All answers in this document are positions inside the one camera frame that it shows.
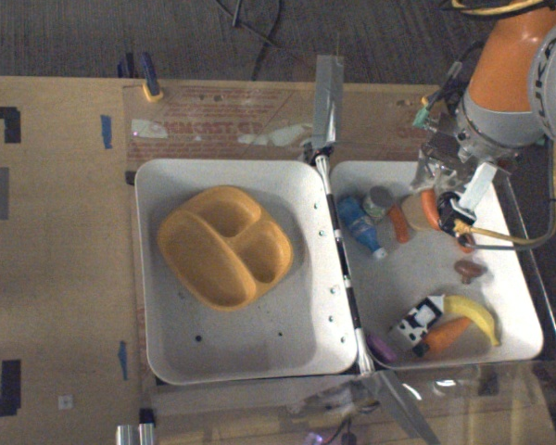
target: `black cable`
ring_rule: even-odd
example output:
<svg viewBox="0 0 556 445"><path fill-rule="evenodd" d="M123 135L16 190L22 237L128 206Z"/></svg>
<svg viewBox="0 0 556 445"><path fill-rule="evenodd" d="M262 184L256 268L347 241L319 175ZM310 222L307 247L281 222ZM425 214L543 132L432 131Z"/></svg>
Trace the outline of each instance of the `black cable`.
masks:
<svg viewBox="0 0 556 445"><path fill-rule="evenodd" d="M326 442L324 442L323 445L330 445L331 443L334 443L334 440L340 436L342 430L344 430L344 427L351 422L352 419L349 417L344 419L337 430L334 432L334 434Z"/></svg>
<svg viewBox="0 0 556 445"><path fill-rule="evenodd" d="M347 427L347 431L346 433L342 436L342 439L340 440L342 445L357 445L358 440L356 438L356 435L354 435L352 433L352 421L348 421L348 427Z"/></svg>
<svg viewBox="0 0 556 445"><path fill-rule="evenodd" d="M214 0L214 3L216 4L216 6L219 8L219 10L228 19L233 21L233 19L234 19L233 12L221 0ZM296 56L294 54L296 52L296 50L280 46L279 44L277 44L273 41L272 38L275 35L275 33L278 29L280 20L281 20L281 15L282 15L282 11L283 11L283 1L282 0L275 0L274 4L277 8L276 17L272 21L272 26L270 27L267 34L263 34L262 32L258 31L257 29L253 28L252 26L248 25L247 23L244 23L242 20L239 20L239 24L237 26L237 28L246 30L247 32L249 32L250 34L252 34L253 36L255 36L257 39L259 39L262 42L262 47L258 52L258 55L256 57L256 61L255 61L255 64L254 64L254 68L252 70L252 74L251 74L251 80L252 81L257 80L257 78L259 76L259 71L261 69L261 64L263 63L263 60L265 59L265 57L267 55L267 49L269 47L285 51L286 53L290 54L291 57L298 60L299 62L301 62L306 67L309 67L309 64L307 64L306 61L302 60L301 58L299 58L298 56Z"/></svg>
<svg viewBox="0 0 556 445"><path fill-rule="evenodd" d="M482 49L483 47L484 47L484 41L483 40L478 40L478 41L472 42L465 49L465 51L463 51L463 53L461 53L461 56L459 57L458 61L460 61L461 63L465 62L467 57L470 56L473 53L473 51L475 51L477 49Z"/></svg>

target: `orange carrot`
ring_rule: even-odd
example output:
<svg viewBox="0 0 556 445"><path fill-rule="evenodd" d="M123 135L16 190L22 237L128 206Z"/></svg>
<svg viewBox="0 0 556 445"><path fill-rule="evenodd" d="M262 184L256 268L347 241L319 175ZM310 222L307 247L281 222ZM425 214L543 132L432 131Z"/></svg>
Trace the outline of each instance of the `orange carrot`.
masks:
<svg viewBox="0 0 556 445"><path fill-rule="evenodd" d="M393 223L393 228L396 231L396 239L400 244L405 244L410 240L410 233L408 232L408 223L401 208L394 204L389 212L389 219Z"/></svg>
<svg viewBox="0 0 556 445"><path fill-rule="evenodd" d="M463 334L471 323L472 320L462 316L433 328L418 345L418 350L415 350L416 354L423 356L426 352L438 354L446 350Z"/></svg>
<svg viewBox="0 0 556 445"><path fill-rule="evenodd" d="M436 195L434 189L424 190L420 194L420 200L423 205L424 215L428 220L430 226L436 231L440 231L441 228L438 225L438 209L436 208Z"/></svg>

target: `wire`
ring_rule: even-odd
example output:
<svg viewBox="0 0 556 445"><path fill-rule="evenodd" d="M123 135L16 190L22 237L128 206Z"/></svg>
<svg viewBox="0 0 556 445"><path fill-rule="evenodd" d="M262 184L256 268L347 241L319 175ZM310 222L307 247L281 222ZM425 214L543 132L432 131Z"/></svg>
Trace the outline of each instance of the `wire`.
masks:
<svg viewBox="0 0 556 445"><path fill-rule="evenodd" d="M549 239L551 239L556 234L556 143L550 142L549 144L549 183L550 183L550 217L549 217L549 227L546 234L535 239L527 239L523 237L515 237L512 235L505 235L497 233L495 231L489 231L487 229L482 229L475 226L470 226L469 224L462 222L460 220L455 221L455 232L458 235L468 235L468 234L479 234L488 237L493 237L500 240L505 240L517 244L517 246L483 246L479 244L473 244L467 242L465 239L460 239L460 243L467 248L474 249L487 249L487 250L529 250L533 248L538 248L545 244Z"/></svg>
<svg viewBox="0 0 556 445"><path fill-rule="evenodd" d="M466 49L463 50L461 55L453 62L453 65L447 71L445 81L439 85L439 89L431 95L425 95L423 97L422 103L427 110L431 110L439 100L447 99L457 92L458 88L453 87L453 83L455 83L460 76L461 70L463 69L463 63L474 51L482 49L483 47L484 41L478 40L472 42Z"/></svg>
<svg viewBox="0 0 556 445"><path fill-rule="evenodd" d="M556 6L556 0L509 0L506 5L481 5L467 6L463 0L446 0L442 5L449 2L449 6L442 7L443 10L459 11L464 15L482 18L507 18L521 13L532 11L542 7Z"/></svg>
<svg viewBox="0 0 556 445"><path fill-rule="evenodd" d="M363 415L369 415L370 413L376 411L379 407L381 407L381 402L375 401L373 404L365 405L364 407L361 407L359 409L359 412L362 413Z"/></svg>
<svg viewBox="0 0 556 445"><path fill-rule="evenodd" d="M214 0L214 3L216 4L216 6L219 8L219 10L228 19L230 19L231 21L234 20L233 12L231 10L229 10L229 8L221 0ZM278 29L278 26L279 26L279 23L280 23L280 20L281 20L281 16L282 16L283 1L282 0L274 0L274 4L277 8L276 17L272 21L272 25L271 25L267 34L263 34L262 32L258 31L257 29L253 28L252 26L248 25L247 23L243 22L242 20L239 20L239 24L237 26L237 28L240 28L240 29L243 29L243 30L249 32L250 34L252 34L253 36L255 36L258 40L260 40L262 42L262 47L258 52L258 55L256 57L256 61L255 61L255 64L254 64L254 67L253 67L253 70L252 70L252 73L251 73L251 81L256 81L257 78L259 77L259 71L261 69L261 64L263 63L263 60L265 59L265 57L267 55L267 49L269 47L274 48L274 49L278 49L278 50L281 50L281 51L285 51L291 57L296 59L298 62L300 62L304 66L310 68L310 65L306 61L304 61L303 59L301 59L300 57L298 57L295 54L295 53L305 53L305 51L286 48L286 47L280 46L279 44L277 44L273 41L273 36Z"/></svg>
<svg viewBox="0 0 556 445"><path fill-rule="evenodd" d="M331 443L334 443L334 440L339 437L339 435L342 433L342 430L344 430L344 427L346 425L348 425L348 430L349 430L351 423L352 423L352 419L350 417L344 419L340 424L340 426L337 428L337 430L334 432L334 434L327 441L325 441L323 445L330 445Z"/></svg>

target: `yellow banana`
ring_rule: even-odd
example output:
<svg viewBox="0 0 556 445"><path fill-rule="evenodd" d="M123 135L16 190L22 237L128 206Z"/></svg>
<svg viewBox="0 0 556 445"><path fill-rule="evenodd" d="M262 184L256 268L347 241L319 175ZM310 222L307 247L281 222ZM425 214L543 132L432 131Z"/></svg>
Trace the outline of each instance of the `yellow banana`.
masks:
<svg viewBox="0 0 556 445"><path fill-rule="evenodd" d="M472 320L490 339L492 346L500 344L495 333L494 318L486 308L477 301L463 295L445 296L445 313L457 313Z"/></svg>

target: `water bottle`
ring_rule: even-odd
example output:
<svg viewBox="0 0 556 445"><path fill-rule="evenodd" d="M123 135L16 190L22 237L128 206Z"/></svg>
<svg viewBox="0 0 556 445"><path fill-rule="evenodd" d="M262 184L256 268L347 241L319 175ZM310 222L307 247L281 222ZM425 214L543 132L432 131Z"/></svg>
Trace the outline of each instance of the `water bottle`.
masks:
<svg viewBox="0 0 556 445"><path fill-rule="evenodd" d="M382 259L387 251L377 241L377 231L371 218L362 210L360 202L354 197L345 197L337 203L337 212L352 236L368 248L376 259Z"/></svg>

